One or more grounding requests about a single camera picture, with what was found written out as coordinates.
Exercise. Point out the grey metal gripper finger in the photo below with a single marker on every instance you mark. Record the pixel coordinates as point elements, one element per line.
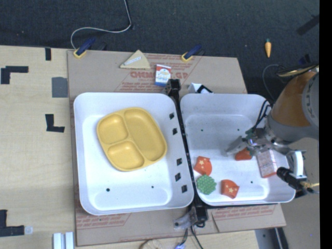
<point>240,150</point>
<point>235,143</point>

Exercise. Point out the orange toy with green top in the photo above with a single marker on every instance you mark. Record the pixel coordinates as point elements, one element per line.
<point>243,155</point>

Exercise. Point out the white plastic tray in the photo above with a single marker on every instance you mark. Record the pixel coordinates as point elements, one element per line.
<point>135,191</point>
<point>220,128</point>

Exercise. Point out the beige triangular sandwich wedge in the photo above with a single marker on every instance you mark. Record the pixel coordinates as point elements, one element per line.
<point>137,62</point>

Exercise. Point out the black cylinder on white bracket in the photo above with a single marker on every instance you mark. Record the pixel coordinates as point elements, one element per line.
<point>288,174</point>

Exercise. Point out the yellow divided plate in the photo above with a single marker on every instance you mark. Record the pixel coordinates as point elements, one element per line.
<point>132,139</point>

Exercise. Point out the orange carrot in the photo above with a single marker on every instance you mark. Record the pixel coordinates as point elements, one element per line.
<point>268,47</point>

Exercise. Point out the brown cardboard board red print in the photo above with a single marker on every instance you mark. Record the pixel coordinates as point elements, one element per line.
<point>103,76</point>

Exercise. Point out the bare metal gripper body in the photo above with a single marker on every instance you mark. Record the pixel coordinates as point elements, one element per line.
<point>262,139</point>

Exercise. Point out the orange pizza slice yellow stars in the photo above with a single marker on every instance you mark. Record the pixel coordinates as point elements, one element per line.
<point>229,188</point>
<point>203,165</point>

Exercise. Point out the red white blue carton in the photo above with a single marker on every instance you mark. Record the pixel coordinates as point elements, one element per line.
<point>162,75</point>

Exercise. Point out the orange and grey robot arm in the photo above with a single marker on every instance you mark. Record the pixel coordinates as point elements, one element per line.
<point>290,108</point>

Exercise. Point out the pink and white carton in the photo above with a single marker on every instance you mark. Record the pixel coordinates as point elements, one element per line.
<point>266,164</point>

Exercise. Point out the white and black small packet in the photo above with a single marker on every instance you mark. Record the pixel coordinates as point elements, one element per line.
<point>198,87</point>

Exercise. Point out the green round grapes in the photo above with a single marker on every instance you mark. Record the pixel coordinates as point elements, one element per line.
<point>206,184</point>

